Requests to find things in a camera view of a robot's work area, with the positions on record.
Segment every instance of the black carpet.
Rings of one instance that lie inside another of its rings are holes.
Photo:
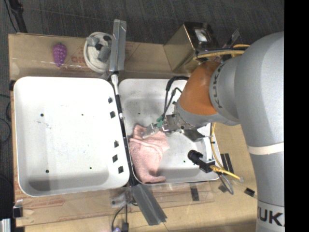
[[[284,30],[284,0],[19,0],[29,33],[86,37],[112,32],[114,19],[127,22],[127,40],[165,43],[184,21],[209,23],[223,44],[236,29],[245,44]],[[9,33],[14,33],[0,0],[0,93],[9,95]],[[9,132],[0,97],[0,136]],[[0,145],[0,174],[12,183],[11,138]],[[0,179],[0,219],[11,215],[10,185]]]

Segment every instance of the yellow cable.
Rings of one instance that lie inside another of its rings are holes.
[[[224,173],[224,174],[228,174],[229,176],[232,176],[238,180],[241,180],[241,178],[239,176],[237,176],[236,174],[233,174],[227,170],[224,169],[224,167],[221,165],[221,163],[219,162],[218,158],[217,158],[217,155],[214,151],[214,147],[213,147],[213,141],[212,141],[212,137],[213,137],[213,134],[214,134],[214,128],[216,126],[216,123],[213,123],[212,124],[212,127],[211,127],[211,149],[212,149],[212,153],[213,153],[213,156],[214,158],[216,159],[216,162],[218,163],[219,167],[217,167],[216,165],[211,165],[210,168],[214,171],[214,172],[221,172],[221,173]]]

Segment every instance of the purple grape toy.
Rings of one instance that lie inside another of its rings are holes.
[[[53,47],[53,55],[54,55],[54,62],[56,66],[60,67],[67,56],[67,48],[65,45],[59,43],[54,45]]]

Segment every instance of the pink cloth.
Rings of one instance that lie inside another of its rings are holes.
[[[169,149],[166,135],[159,131],[155,135],[143,139],[141,133],[145,131],[145,127],[136,125],[133,138],[129,140],[135,174],[143,183],[165,182],[166,178],[157,176],[157,171],[163,153]]]

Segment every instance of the white stripe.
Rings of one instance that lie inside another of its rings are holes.
[[[268,155],[273,153],[278,153],[284,151],[284,142],[276,144],[276,145],[270,145],[270,146],[264,146],[264,147],[252,147],[247,146],[248,151],[250,154],[253,155]]]

